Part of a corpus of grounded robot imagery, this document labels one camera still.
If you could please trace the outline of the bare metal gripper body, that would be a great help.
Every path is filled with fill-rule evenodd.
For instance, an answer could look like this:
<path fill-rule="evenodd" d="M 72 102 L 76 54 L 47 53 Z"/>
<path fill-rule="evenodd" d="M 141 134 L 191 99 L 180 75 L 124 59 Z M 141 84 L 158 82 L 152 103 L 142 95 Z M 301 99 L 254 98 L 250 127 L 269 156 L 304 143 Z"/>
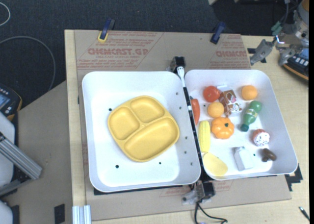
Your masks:
<path fill-rule="evenodd" d="M 283 25 L 280 32 L 277 34 L 276 39 L 278 44 L 281 45 L 295 45 L 295 46 L 309 46 L 308 34 L 306 31 L 298 30 L 293 24 Z"/>

